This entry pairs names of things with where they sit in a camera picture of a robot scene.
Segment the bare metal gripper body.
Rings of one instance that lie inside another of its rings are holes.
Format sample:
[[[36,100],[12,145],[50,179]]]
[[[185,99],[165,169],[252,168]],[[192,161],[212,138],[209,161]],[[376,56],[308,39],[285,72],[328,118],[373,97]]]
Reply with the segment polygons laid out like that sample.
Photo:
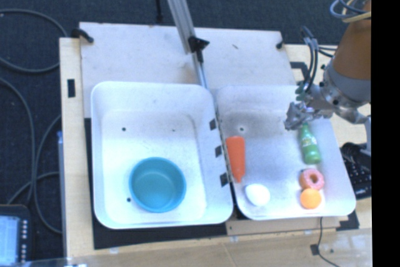
[[[358,110],[363,104],[345,96],[329,81],[304,87],[300,93],[300,109],[313,108],[313,120],[331,118],[335,114],[349,123],[365,123],[368,117]]]

